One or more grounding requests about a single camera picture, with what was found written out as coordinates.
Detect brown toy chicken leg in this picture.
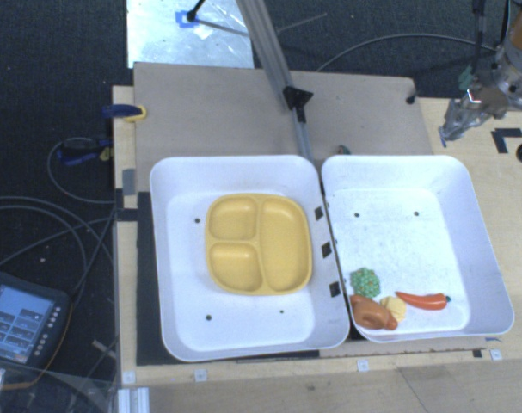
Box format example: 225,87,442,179
349,293,400,332

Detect white plastic tray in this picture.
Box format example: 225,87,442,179
320,154,516,344
149,154,352,363

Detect orange carrot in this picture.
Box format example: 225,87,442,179
394,290,453,312

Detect brown cardboard board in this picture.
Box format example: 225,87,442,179
132,61,498,360

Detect yellow toy corn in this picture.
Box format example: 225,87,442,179
379,295,408,324

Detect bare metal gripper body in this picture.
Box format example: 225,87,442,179
466,69,522,119

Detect yellow divided plate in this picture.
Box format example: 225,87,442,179
204,193,315,298

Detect green grapes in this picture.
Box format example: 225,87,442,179
350,267,382,299

